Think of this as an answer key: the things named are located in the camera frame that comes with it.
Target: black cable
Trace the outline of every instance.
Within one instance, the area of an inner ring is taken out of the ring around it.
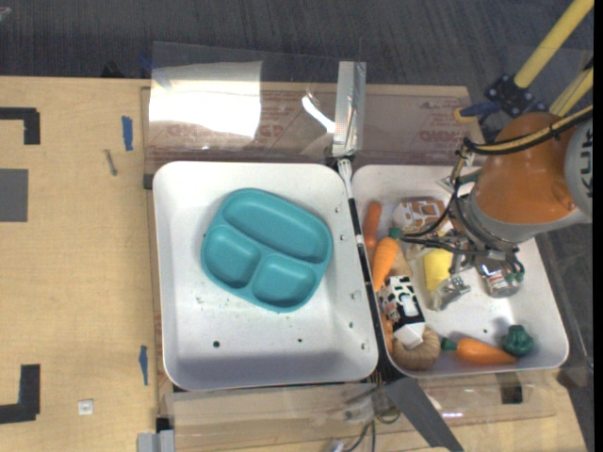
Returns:
[[[398,422],[398,419],[401,416],[402,416],[402,412],[398,411],[398,414],[396,415],[396,417],[394,417],[391,420],[386,420],[381,415],[377,415],[377,420],[379,420],[382,424],[391,425],[391,424],[395,424],[396,422]]]
[[[532,148],[539,144],[542,144],[543,142],[546,142],[547,140],[549,140],[551,138],[558,137],[559,134],[572,129],[577,124],[580,124],[582,122],[589,120],[592,116],[593,116],[593,110],[591,109],[588,112],[585,112],[584,114],[582,114],[581,116],[578,116],[578,117],[574,118],[573,120],[569,121],[568,123],[559,126],[559,128],[553,128],[554,124],[551,124],[548,126],[548,129],[549,129],[548,134],[544,134],[542,137],[539,137],[531,142],[528,142],[527,144],[512,147],[509,149],[503,149],[503,150],[498,150],[498,151],[488,150],[488,145],[482,146],[480,144],[476,144],[475,142],[472,142],[468,137],[466,137],[464,139],[463,144],[470,153],[475,153],[478,155],[506,155],[506,154],[512,154],[512,153],[520,153],[521,151],[525,151],[526,149],[529,149],[529,148]],[[491,145],[498,147],[498,146],[501,146],[504,144],[513,144],[514,142],[524,140],[526,137],[527,136],[520,136],[520,137],[514,137],[514,138],[510,138],[510,139],[504,139],[504,140],[497,142],[496,144],[491,144]]]
[[[358,440],[356,442],[354,442],[354,444],[350,448],[344,448],[341,452],[352,452],[353,450],[356,450],[358,448],[358,445],[360,445],[362,443],[362,441],[365,439],[365,437],[367,436],[367,432],[368,432],[368,428],[370,427],[370,424],[365,425],[365,427],[362,429],[362,432],[360,432],[360,436],[358,437]]]
[[[414,243],[417,245],[423,245],[425,248],[441,248],[442,250],[450,251],[453,254],[466,254],[472,256],[489,256],[490,251],[487,250],[462,250],[460,248],[455,248],[447,243],[442,243],[440,241],[435,241],[434,239],[414,239],[401,237],[400,241],[404,241],[405,243]]]

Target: gray carpet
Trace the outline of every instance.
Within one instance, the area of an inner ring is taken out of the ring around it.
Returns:
[[[0,0],[0,74],[141,76],[154,41],[358,58],[369,83],[462,85],[474,102],[516,72],[572,0]],[[594,13],[531,90],[550,104],[594,49]],[[592,101],[587,95],[579,105]],[[571,370],[594,363],[591,225],[544,236],[572,340]],[[571,299],[566,299],[566,290]],[[593,370],[569,380],[594,449]]]

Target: toy carrot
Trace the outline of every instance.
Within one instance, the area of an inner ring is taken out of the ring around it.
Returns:
[[[381,212],[382,206],[380,203],[373,201],[368,205],[367,215],[362,226],[362,235],[365,239],[365,246],[369,250],[373,250],[377,246],[377,228],[379,227]]]
[[[442,349],[453,350],[459,358],[472,363],[498,365],[517,362],[517,359],[513,355],[475,338],[461,338],[457,343],[444,338],[442,340]]]
[[[383,286],[385,278],[394,265],[396,255],[399,251],[398,241],[391,236],[386,236],[379,240],[375,247],[375,255],[373,256],[373,287],[375,291]]]
[[[402,230],[400,228],[397,228],[397,227],[389,228],[389,236],[390,237],[393,237],[394,239],[399,239],[399,237],[401,235],[402,235]],[[402,247],[400,245],[398,245],[398,253],[396,254],[396,259],[394,260],[394,263],[392,264],[391,269],[389,270],[389,275],[390,276],[404,275],[404,276],[410,276],[411,278],[413,277],[413,270],[408,265],[408,262],[406,261],[406,256],[404,256],[404,251],[402,251]]]

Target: wooden table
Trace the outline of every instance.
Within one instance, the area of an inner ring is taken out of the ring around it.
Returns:
[[[27,221],[0,222],[0,404],[18,401],[21,365],[41,367],[40,414],[0,425],[1,450],[134,451],[137,434],[155,430],[140,97],[149,84],[0,77],[0,106],[41,113],[40,145],[24,145],[21,121],[0,121],[0,169],[28,170]],[[124,146],[123,116],[133,122],[131,151]],[[148,384],[141,347],[147,349]],[[547,383],[553,416],[455,427],[455,435],[467,450],[584,450],[566,391],[550,374]],[[93,413],[80,414],[78,402],[86,399],[93,400]],[[380,435],[377,445],[381,451],[426,446],[416,432]]]

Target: black tape mark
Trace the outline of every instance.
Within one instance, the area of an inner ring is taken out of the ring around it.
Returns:
[[[0,121],[23,121],[23,144],[40,145],[40,112],[35,107],[0,107]]]
[[[19,401],[0,405],[0,424],[14,424],[36,420],[40,413],[40,365],[21,365]]]

